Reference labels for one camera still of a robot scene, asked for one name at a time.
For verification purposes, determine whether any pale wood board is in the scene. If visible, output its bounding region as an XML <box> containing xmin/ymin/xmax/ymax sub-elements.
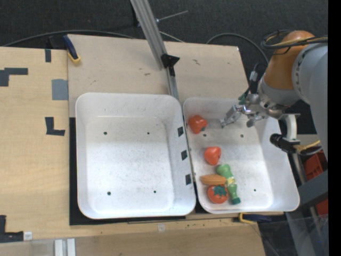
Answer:
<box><xmin>67</xmin><ymin>34</ymin><xmax>285</xmax><ymax>224</ymax></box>

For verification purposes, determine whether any green toy bottle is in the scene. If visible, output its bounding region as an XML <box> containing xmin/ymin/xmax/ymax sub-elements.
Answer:
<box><xmin>215</xmin><ymin>163</ymin><xmax>242</xmax><ymax>206</ymax></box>

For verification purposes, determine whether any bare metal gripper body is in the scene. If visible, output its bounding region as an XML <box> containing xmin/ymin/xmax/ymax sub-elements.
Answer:
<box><xmin>239</xmin><ymin>93</ymin><xmax>284</xmax><ymax>119</ymax></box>

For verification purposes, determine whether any red toy tomato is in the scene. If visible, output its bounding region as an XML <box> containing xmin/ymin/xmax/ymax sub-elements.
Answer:
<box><xmin>206</xmin><ymin>184</ymin><xmax>230</xmax><ymax>205</ymax></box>

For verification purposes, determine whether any brown toy bread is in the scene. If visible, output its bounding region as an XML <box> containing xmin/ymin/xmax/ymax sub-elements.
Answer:
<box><xmin>199</xmin><ymin>173</ymin><xmax>228</xmax><ymax>186</ymax></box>

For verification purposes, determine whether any white plastic tray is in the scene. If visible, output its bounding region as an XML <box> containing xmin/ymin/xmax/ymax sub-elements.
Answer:
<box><xmin>75</xmin><ymin>92</ymin><xmax>197</xmax><ymax>220</ymax></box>
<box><xmin>182</xmin><ymin>97</ymin><xmax>301</xmax><ymax>215</ymax></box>

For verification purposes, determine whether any black block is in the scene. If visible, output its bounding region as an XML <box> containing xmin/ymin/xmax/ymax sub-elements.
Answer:
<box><xmin>160</xmin><ymin>53</ymin><xmax>181</xmax><ymax>69</ymax></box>

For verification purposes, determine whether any orange toy pepper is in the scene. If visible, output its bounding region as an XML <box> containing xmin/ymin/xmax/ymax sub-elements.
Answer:
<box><xmin>188</xmin><ymin>114</ymin><xmax>209</xmax><ymax>135</ymax></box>
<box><xmin>203</xmin><ymin>146</ymin><xmax>222</xmax><ymax>166</ymax></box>

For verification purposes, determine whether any black cylinder on white bracket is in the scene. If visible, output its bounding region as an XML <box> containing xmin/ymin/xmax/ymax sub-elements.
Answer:
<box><xmin>269</xmin><ymin>113</ymin><xmax>302</xmax><ymax>153</ymax></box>

